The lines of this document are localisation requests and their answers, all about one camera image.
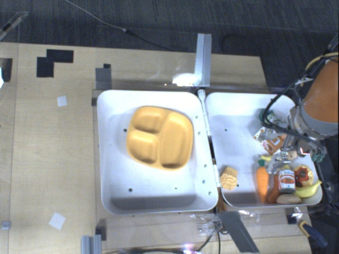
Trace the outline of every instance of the black tape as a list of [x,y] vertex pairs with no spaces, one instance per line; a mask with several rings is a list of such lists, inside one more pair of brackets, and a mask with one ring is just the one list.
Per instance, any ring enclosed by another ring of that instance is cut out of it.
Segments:
[[47,49],[47,57],[54,62],[73,63],[74,51]]
[[37,58],[37,77],[54,77],[54,62],[47,57]]

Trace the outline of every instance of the carrot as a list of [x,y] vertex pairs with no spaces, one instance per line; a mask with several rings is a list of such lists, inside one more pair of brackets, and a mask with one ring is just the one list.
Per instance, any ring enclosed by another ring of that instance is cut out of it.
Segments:
[[256,182],[258,185],[259,197],[262,203],[266,202],[267,188],[269,186],[269,174],[266,168],[262,165],[262,161],[259,160],[260,168],[256,171]]
[[274,186],[269,196],[267,197],[267,203],[276,203],[276,199],[280,196],[279,192],[279,179],[278,174],[274,175]]

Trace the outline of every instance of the yellow banana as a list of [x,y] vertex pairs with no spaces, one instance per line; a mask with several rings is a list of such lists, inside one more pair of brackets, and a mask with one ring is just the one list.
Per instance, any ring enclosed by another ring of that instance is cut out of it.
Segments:
[[304,186],[304,187],[296,187],[296,191],[293,193],[298,197],[301,198],[306,198],[306,197],[311,197],[312,195],[315,194],[318,185],[321,184],[322,182],[318,180],[315,184],[309,185],[309,186]]

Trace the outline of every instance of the can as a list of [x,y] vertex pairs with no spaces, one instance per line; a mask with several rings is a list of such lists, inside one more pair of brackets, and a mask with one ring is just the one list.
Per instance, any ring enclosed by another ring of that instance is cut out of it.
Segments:
[[278,173],[279,192],[291,194],[296,191],[295,173],[292,169],[282,169]]

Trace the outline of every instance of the white paper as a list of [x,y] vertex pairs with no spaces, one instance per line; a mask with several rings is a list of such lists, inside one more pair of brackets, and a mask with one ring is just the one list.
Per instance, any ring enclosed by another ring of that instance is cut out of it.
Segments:
[[61,230],[61,228],[64,225],[66,218],[63,217],[61,214],[58,213],[54,213],[54,215],[52,216],[51,220],[49,221],[49,224],[53,227],[56,228],[58,230]]
[[66,105],[67,105],[67,98],[66,98],[66,96],[58,97],[58,106],[62,107],[62,106],[66,106]]

